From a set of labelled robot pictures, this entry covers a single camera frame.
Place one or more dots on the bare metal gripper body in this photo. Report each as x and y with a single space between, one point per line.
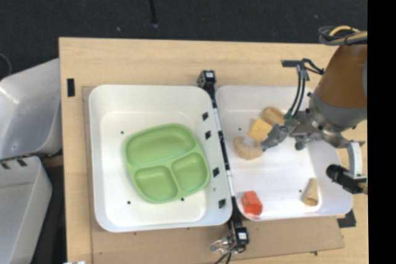
309 128

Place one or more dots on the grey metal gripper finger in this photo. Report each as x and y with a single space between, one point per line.
277 134
301 144

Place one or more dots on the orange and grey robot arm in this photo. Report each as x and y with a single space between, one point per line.
343 77

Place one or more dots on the yellow cheese wedge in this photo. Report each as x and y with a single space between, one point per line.
259 130

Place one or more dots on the tan bread roll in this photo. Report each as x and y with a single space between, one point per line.
273 116

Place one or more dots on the white plastic tray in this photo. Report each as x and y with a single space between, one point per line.
111 145
284 173

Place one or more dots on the beige croissant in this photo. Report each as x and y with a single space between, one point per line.
247 152

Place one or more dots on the beige ice cream cone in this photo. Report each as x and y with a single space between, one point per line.
311 193

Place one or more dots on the thin black and white rod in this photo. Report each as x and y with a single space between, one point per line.
223 145

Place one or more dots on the red carton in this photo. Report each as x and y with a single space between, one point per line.
252 203

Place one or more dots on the green divided plate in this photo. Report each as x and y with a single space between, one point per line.
161 145

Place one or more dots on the black cylinder on white bracket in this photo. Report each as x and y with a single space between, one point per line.
338 175

